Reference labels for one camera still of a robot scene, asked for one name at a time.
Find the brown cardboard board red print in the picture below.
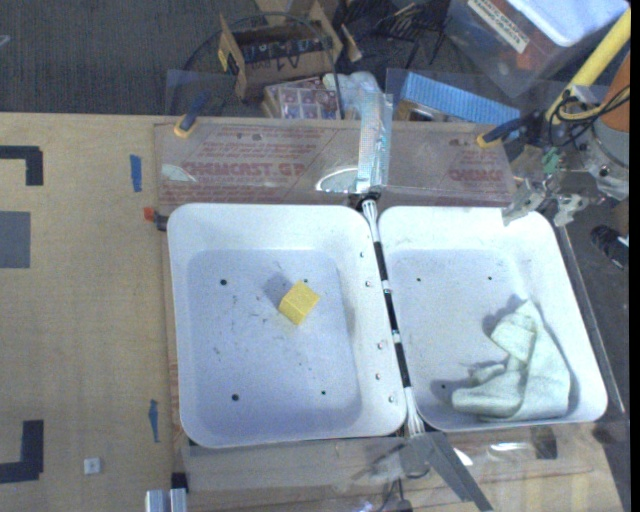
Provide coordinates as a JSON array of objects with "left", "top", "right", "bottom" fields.
[{"left": 152, "top": 121, "right": 626, "bottom": 512}]

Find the black cylinder on white bracket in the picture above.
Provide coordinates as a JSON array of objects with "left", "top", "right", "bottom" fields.
[{"left": 591, "top": 224, "right": 630, "bottom": 272}]

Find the black block with thin wires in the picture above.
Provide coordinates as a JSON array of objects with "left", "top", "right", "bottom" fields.
[{"left": 352, "top": 187, "right": 384, "bottom": 208}]

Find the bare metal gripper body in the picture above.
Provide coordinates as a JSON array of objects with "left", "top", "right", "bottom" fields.
[{"left": 542, "top": 158, "right": 630, "bottom": 201}]

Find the pale green cloth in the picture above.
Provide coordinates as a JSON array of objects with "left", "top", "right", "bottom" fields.
[{"left": 451, "top": 298, "right": 572, "bottom": 423}]

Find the thin black and white rod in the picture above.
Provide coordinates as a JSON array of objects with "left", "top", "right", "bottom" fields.
[{"left": 360, "top": 197, "right": 427, "bottom": 439}]

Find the white plastic tray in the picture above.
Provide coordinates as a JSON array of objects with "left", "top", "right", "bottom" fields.
[
  {"left": 377, "top": 204, "right": 610, "bottom": 433},
  {"left": 166, "top": 202, "right": 408, "bottom": 449}
]

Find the yellow cube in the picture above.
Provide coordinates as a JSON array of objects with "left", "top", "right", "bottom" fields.
[{"left": 277, "top": 279, "right": 321, "bottom": 327}]

